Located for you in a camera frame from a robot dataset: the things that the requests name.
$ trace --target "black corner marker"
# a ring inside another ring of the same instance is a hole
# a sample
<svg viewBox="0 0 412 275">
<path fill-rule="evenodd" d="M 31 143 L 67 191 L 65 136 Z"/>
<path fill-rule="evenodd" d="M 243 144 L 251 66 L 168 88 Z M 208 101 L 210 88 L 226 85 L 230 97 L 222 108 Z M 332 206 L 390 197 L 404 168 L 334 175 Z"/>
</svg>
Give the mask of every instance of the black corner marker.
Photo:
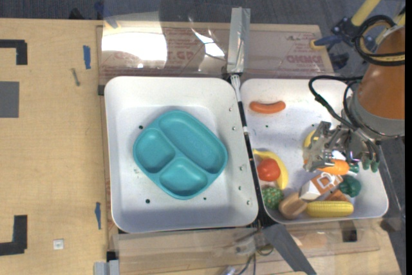
<svg viewBox="0 0 412 275">
<path fill-rule="evenodd" d="M 22 254 L 27 249 L 27 215 L 14 216 L 13 240 L 0 243 L 0 256 Z"/>
<path fill-rule="evenodd" d="M 0 39 L 0 48 L 15 48 L 15 63 L 27 65 L 27 43 L 20 39 Z"/>
</svg>

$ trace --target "corn cob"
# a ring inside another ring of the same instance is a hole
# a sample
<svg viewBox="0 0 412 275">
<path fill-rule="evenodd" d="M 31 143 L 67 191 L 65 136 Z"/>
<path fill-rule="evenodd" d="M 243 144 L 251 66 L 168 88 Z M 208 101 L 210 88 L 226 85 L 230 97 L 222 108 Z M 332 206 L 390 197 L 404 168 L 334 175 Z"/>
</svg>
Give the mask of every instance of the corn cob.
<svg viewBox="0 0 412 275">
<path fill-rule="evenodd" d="M 317 201 L 310 202 L 306 208 L 309 216 L 314 218 L 334 218 L 338 216 L 348 216 L 353 213 L 351 202 L 342 201 Z"/>
</svg>

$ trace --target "white plastic tub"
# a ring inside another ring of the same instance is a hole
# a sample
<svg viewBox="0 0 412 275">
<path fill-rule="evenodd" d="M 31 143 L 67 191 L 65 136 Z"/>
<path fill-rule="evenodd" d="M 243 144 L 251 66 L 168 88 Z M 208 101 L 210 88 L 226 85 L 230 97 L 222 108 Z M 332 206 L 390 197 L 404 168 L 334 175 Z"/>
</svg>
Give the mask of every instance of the white plastic tub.
<svg viewBox="0 0 412 275">
<path fill-rule="evenodd" d="M 240 227 L 252 223 L 258 201 L 234 89 L 221 79 L 117 77 L 104 91 L 111 207 L 125 232 Z M 228 162 L 202 193 L 188 200 L 166 194 L 133 159 L 133 143 L 154 119 L 184 110 L 225 145 Z"/>
<path fill-rule="evenodd" d="M 338 81 L 315 81 L 314 87 L 334 108 L 341 112 L 346 85 Z M 289 173 L 289 183 L 285 196 L 296 192 L 316 174 L 303 169 L 303 142 L 321 121 L 338 122 L 326 108 L 315 101 L 306 79 L 250 79 L 241 86 L 241 98 L 252 148 L 267 149 L 277 154 L 285 163 Z M 273 103 L 282 100 L 286 109 L 279 113 L 264 115 L 251 111 L 252 101 Z M 362 168 L 356 178 L 362 189 L 352 198 L 354 212 L 345 218 L 311 218 L 303 213 L 296 220 L 287 220 L 277 210 L 266 208 L 267 214 L 279 223 L 314 223 L 345 219 L 379 218 L 388 210 L 388 196 L 382 178 L 378 173 Z"/>
</svg>

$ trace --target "yellow banana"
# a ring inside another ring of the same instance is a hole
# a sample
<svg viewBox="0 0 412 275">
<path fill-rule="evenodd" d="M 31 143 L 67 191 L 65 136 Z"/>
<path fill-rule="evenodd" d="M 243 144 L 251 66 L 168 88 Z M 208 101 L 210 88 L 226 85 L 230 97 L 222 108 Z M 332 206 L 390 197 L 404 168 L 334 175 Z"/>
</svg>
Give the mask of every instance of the yellow banana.
<svg viewBox="0 0 412 275">
<path fill-rule="evenodd" d="M 277 185 L 279 186 L 280 189 L 286 188 L 286 186 L 288 185 L 288 181 L 289 181 L 289 174 L 288 174 L 288 170 L 286 169 L 286 166 L 284 165 L 282 160 L 279 158 L 279 156 L 277 156 L 275 153 L 269 150 L 262 151 L 262 150 L 257 150 L 257 149 L 253 149 L 253 154 L 255 154 L 256 156 L 262 159 L 271 158 L 277 162 L 281 170 L 281 175 L 279 175 L 279 178 L 277 178 L 276 180 Z"/>
</svg>

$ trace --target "orange carrot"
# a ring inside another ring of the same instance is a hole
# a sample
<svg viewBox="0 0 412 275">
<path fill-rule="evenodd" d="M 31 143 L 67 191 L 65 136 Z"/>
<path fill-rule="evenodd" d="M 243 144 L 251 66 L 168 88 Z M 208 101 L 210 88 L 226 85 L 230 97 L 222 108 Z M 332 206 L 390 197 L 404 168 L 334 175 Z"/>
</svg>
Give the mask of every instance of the orange carrot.
<svg viewBox="0 0 412 275">
<path fill-rule="evenodd" d="M 345 175 L 349 171 L 349 164 L 341 159 L 333 159 L 334 166 L 319 168 L 318 170 L 330 173 L 331 175 Z"/>
<path fill-rule="evenodd" d="M 249 104 L 249 108 L 257 113 L 278 113 L 286 108 L 286 104 L 283 101 L 277 101 L 271 104 L 253 101 Z"/>
</svg>

